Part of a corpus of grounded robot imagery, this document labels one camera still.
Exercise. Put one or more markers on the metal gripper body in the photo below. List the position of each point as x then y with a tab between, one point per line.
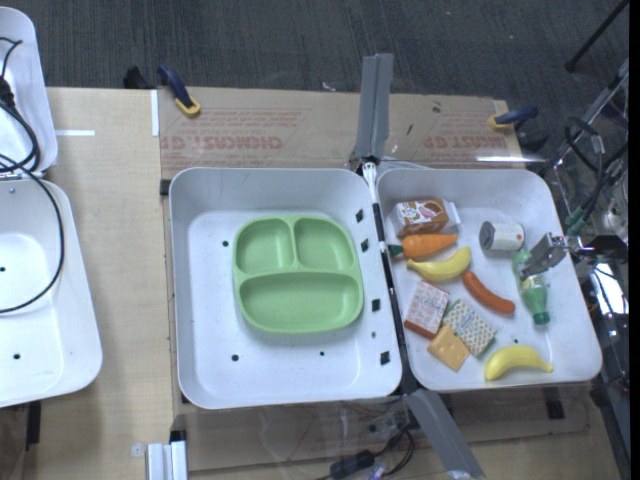
607	247

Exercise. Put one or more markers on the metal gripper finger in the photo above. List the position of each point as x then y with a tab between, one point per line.
556	254
540	249

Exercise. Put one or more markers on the white small can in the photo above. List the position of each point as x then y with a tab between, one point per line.
505	236

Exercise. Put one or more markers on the green plastic bottle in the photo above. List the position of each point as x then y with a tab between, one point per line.
534	295

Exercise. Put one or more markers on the orange sausage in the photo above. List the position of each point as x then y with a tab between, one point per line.
487	295

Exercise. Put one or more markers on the white plastic tray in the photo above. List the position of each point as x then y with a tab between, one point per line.
25	118
45	318
210	358
560	328

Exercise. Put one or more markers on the yellow banana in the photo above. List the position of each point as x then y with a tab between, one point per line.
442	269
515	359

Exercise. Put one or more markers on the green and orange patterned packet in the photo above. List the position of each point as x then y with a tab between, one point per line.
471	328

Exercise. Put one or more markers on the orange carrot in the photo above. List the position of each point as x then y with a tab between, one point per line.
430	245

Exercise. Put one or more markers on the orange and white carton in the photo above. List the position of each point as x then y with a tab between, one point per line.
425	215

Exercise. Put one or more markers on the orange and white packet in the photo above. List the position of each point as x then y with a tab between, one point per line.
426	309

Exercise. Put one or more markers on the yellow cheese slice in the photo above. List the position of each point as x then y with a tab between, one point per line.
448	348

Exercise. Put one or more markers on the green divided plate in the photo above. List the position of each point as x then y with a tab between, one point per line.
297	300

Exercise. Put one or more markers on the brown cardboard board red print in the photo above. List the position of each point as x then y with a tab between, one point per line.
320	133

